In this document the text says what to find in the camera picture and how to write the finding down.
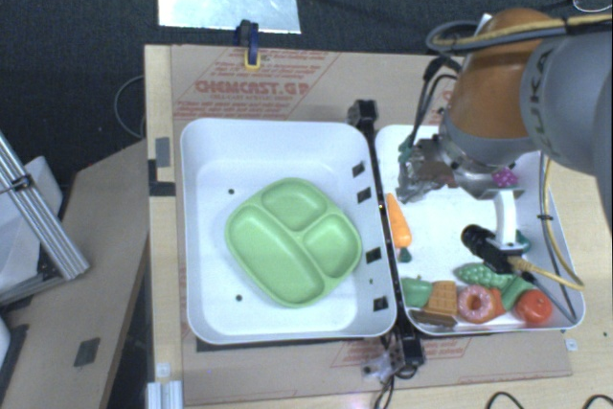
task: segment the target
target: toy carrot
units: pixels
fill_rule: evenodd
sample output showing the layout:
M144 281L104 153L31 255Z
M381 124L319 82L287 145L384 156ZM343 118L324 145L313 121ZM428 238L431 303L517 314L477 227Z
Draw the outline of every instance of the toy carrot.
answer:
M385 201L387 202L387 214L390 219L390 228L392 229L392 240L394 246L398 249L411 245L411 229L404 219L400 205L396 201L393 194L387 193Z

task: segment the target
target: cardboard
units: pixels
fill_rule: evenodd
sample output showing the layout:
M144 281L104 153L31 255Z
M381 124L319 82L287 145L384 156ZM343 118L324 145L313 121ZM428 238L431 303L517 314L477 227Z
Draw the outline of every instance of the cardboard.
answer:
M156 113L157 116L149 112L148 119L172 118L172 124L148 120L148 135L151 139L170 138L174 143L171 168L176 183L176 253L182 316L182 366L178 373L184 382L186 405L378 391L379 382L365 378L361 371L362 363L382 353L378 339L223 350L207 347L206 351L202 351L200 343L198 350L199 343L185 318L181 166L177 143L182 129L195 118L342 122L357 99L376 100L379 128L411 123L421 76L431 57L261 50L262 68L254 73L242 66L243 49L240 48L154 48L148 51L151 67L148 103L163 107L164 111ZM450 90L451 85L444 81L426 118L427 124L439 122L437 109L446 105ZM168 93L171 93L171 104L153 97L161 94L165 96L160 98L164 98ZM171 134L164 129L169 127ZM418 375L402 381L398 388L571 374L559 332L430 339L424 342L424 348L426 364Z

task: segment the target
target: brown waffle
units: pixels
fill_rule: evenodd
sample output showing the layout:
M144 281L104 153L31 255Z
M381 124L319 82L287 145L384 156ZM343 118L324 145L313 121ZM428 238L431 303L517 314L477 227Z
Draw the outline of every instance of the brown waffle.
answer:
M458 292L456 283L452 281L432 283L432 294L423 311L442 315L457 315Z

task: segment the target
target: green divided plate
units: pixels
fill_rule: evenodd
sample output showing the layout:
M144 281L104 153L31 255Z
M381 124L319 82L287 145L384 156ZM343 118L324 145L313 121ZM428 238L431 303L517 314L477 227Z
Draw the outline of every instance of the green divided plate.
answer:
M328 295L362 255L360 236L345 214L298 178L277 181L239 205L225 237L247 274L286 307Z

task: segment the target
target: toy donut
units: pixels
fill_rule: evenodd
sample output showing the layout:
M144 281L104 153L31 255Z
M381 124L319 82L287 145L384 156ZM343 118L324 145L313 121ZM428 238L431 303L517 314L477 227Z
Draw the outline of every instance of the toy donut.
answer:
M458 295L458 312L472 324L483 324L496 315L492 294L484 286L472 284Z

